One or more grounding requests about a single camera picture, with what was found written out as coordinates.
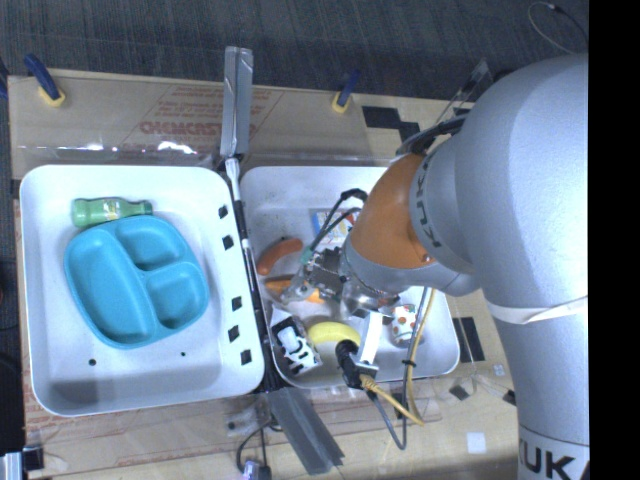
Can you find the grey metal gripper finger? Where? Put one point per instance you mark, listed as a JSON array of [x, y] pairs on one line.
[[295, 293]]

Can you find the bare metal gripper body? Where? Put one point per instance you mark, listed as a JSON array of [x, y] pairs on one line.
[[327, 273]]

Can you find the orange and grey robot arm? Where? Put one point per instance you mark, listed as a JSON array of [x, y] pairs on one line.
[[510, 208]]

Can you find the orange toy carrot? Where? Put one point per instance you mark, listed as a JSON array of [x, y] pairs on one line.
[[276, 284]]

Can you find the orange brown toy sausage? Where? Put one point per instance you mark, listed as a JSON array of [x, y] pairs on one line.
[[277, 254]]

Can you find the blue yellow red packet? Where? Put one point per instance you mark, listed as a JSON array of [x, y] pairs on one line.
[[322, 223]]

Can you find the yellow banana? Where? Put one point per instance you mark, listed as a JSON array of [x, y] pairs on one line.
[[327, 332]]

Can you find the black and white carton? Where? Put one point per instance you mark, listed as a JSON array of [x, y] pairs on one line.
[[297, 345]]

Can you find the thin black and white rod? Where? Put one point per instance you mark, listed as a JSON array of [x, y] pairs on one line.
[[243, 233]]

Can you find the white plastic tray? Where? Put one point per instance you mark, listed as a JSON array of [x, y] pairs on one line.
[[55, 288], [285, 203]]

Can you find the white can orange print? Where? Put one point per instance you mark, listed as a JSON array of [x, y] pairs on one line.
[[403, 324]]

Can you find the blue divided plate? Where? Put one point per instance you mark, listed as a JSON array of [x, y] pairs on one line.
[[107, 288]]

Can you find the green plastic bottle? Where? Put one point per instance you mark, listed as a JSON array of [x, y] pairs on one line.
[[102, 211]]

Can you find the brown cardboard board red print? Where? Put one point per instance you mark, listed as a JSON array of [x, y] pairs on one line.
[[125, 113]]

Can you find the black cylinder on white bracket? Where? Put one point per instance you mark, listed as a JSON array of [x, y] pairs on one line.
[[369, 340]]

